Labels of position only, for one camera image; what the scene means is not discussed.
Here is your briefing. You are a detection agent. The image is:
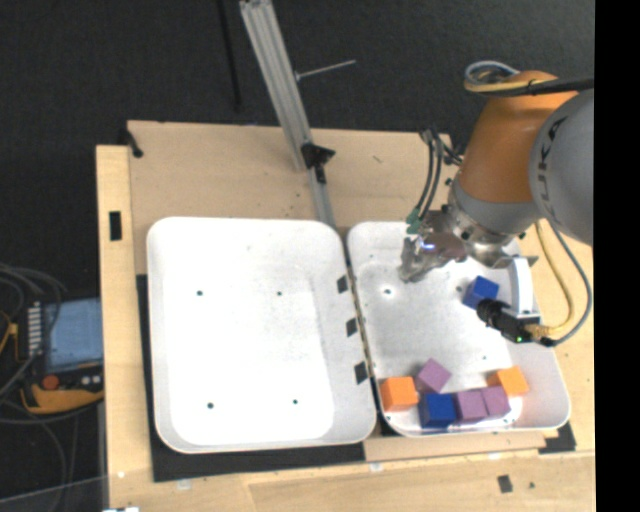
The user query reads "purple cube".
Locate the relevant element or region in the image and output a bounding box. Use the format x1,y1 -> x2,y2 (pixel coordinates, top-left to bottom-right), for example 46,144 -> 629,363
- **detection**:
452,389 -> 488,422
480,385 -> 512,418
416,357 -> 453,394

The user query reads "black cylinder on white bracket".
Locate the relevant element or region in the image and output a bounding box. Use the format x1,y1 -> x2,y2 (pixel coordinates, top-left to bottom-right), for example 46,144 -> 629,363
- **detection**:
475,254 -> 543,345

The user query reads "orange cube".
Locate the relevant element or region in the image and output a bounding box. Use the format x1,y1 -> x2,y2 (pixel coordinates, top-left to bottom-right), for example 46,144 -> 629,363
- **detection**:
487,365 -> 531,398
379,375 -> 420,413

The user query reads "brown flat board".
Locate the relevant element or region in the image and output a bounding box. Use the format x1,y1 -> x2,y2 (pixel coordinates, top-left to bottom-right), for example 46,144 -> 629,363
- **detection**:
126,119 -> 596,464

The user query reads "thin black and white rod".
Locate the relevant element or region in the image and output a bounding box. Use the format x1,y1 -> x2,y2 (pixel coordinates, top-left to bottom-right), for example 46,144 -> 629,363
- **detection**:
343,243 -> 383,419

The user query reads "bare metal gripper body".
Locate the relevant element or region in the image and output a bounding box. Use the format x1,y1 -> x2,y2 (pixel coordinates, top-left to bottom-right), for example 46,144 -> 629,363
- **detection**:
411,206 -> 521,267

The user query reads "white plastic tray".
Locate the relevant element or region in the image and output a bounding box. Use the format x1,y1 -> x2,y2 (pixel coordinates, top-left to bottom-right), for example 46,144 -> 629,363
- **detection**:
345,220 -> 572,439
145,215 -> 378,455

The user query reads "blue cube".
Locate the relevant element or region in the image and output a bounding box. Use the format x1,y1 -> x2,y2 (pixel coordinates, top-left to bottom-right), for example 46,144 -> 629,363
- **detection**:
417,392 -> 458,429
461,275 -> 501,310

